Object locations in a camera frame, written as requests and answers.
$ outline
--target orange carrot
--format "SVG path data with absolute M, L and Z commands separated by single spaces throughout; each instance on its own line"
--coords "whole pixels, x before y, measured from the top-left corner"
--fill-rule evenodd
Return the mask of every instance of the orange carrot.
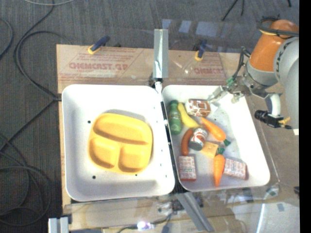
M 214 180 L 215 185 L 219 186 L 225 168 L 225 158 L 222 154 L 217 154 L 214 157 Z
M 189 140 L 192 134 L 193 134 L 193 130 L 188 129 L 181 140 L 181 154 L 183 156 L 187 156 L 189 154 L 188 143 L 189 143 Z
M 226 134 L 225 132 L 219 128 L 217 125 L 212 123 L 211 121 L 207 120 L 206 118 L 201 118 L 204 126 L 207 128 L 207 130 L 219 141 L 224 141 L 225 145 L 228 146 L 230 142 L 226 140 Z

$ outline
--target brown sausage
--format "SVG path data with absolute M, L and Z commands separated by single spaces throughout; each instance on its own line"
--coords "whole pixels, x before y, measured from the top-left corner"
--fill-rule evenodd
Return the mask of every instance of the brown sausage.
M 189 143 L 189 140 L 192 134 L 193 134 L 193 130 L 188 129 L 186 133 L 184 134 L 183 139 L 181 140 L 181 154 L 183 156 L 187 156 L 189 154 L 188 143 Z

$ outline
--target red and white box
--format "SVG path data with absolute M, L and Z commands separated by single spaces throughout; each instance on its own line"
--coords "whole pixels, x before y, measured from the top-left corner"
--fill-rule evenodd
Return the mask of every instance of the red and white box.
M 195 163 L 193 156 L 179 156 L 179 179 L 181 181 L 195 181 Z
M 246 164 L 226 158 L 224 175 L 233 176 L 242 180 L 246 179 Z

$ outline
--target soda bottle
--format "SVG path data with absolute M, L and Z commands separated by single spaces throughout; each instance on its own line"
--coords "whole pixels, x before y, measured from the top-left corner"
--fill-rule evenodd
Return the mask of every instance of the soda bottle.
M 172 100 L 170 102 L 170 110 L 168 114 L 169 127 L 171 134 L 177 135 L 181 132 L 182 124 L 180 119 L 180 113 L 177 109 L 178 101 Z

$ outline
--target yellow banana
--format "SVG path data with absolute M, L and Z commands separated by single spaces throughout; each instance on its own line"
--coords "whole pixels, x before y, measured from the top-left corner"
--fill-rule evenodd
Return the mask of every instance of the yellow banana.
M 180 113 L 181 121 L 184 125 L 186 125 L 188 128 L 198 128 L 200 125 L 191 118 L 182 103 L 178 103 L 177 109 Z

